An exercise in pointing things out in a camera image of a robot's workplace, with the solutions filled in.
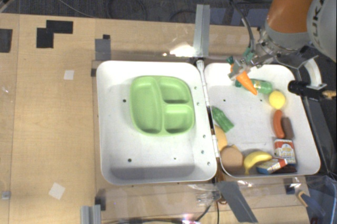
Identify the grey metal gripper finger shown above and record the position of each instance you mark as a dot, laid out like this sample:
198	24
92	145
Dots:
245	64
235	71

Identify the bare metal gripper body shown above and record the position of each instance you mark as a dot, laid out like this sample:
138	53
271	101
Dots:
264	53

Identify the orange carrot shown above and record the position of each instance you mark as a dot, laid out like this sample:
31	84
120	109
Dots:
247	83

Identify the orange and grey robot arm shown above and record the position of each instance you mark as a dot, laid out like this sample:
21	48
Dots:
289	7

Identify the green bottle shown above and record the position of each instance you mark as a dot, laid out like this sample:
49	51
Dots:
263	86

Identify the yellow lemon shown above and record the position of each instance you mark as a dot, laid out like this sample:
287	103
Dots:
277	99

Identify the green toy vegetable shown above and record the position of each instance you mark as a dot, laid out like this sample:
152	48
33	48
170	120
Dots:
223	120

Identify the white plastic tray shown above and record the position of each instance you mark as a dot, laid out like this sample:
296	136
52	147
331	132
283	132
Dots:
250	125
147	159

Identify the orange sausage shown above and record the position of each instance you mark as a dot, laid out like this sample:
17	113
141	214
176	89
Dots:
278	124

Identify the yellow-orange bread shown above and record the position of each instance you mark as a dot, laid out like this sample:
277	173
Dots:
220	138

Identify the brown sausage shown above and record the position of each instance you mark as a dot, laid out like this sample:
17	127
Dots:
287	128

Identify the tan round bread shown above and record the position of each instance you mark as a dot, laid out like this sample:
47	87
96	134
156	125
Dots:
231	159

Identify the yellow banana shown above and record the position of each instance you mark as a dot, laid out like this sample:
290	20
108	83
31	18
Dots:
256	158

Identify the red and white can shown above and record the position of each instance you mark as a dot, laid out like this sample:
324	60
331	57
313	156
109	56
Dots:
285	150

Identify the green divided plate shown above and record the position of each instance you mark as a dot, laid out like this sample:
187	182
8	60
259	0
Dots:
147	107

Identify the blue and orange carton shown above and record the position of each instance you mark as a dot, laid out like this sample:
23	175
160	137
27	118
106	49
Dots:
269	166

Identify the dark brown bar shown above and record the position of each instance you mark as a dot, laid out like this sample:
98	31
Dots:
289	169

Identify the black cylinder on white bracket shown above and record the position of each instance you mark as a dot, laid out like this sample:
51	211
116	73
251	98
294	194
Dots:
302	88

